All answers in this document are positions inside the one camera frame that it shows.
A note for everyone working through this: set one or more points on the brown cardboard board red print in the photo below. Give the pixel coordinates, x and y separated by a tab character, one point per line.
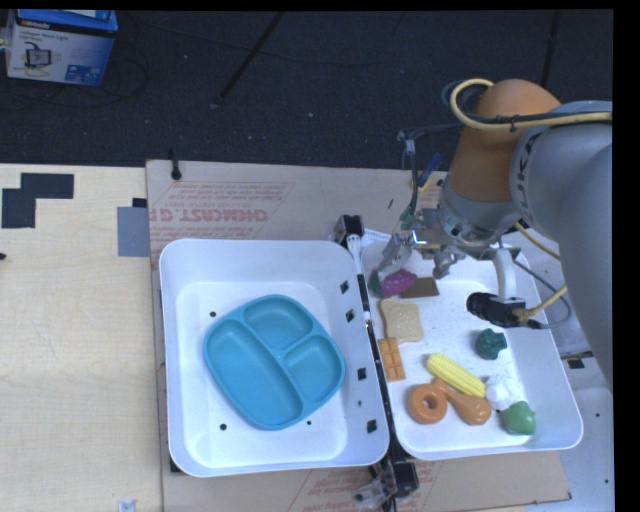
250	210

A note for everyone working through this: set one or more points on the green pepper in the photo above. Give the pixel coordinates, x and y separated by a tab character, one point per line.
520	419

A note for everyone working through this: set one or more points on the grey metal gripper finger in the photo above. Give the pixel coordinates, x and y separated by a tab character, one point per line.
446	263
396	255

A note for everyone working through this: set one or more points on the black cylinder on white bracket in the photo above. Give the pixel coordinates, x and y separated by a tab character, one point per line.
492	305

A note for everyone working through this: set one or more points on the blue and white cardboard box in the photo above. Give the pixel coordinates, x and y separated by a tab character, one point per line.
65	50

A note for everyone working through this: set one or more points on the yellow corn cob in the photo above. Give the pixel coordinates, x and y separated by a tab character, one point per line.
455	374

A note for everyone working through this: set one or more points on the pale bread slice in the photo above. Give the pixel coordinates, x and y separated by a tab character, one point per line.
401	320

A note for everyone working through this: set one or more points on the dark green broccoli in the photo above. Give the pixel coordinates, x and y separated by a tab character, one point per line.
491	344

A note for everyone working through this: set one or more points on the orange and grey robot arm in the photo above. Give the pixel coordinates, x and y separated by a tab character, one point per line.
560	165

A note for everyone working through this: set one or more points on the tan chicken drumstick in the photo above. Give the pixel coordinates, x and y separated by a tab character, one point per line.
472	407

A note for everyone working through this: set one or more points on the blue divided plate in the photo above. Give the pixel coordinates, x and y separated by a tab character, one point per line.
272	362

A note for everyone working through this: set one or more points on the orange doughnut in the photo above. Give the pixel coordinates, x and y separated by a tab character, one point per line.
418	407

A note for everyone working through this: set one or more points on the white garlic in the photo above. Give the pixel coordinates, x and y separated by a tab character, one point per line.
502	392

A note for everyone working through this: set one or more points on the white plastic tray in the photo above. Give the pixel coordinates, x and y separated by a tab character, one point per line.
450	320
200	270

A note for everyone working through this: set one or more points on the purple grapes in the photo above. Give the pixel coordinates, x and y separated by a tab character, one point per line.
397	282

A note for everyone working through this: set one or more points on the brown biscuit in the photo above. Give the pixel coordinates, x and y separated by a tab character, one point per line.
421	288

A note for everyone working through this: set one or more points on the thin black and white rod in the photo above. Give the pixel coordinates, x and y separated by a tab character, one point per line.
371	325

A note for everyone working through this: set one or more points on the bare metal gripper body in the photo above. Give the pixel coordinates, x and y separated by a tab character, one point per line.
457	239

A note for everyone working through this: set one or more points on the orange waffle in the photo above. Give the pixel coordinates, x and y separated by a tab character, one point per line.
391	359

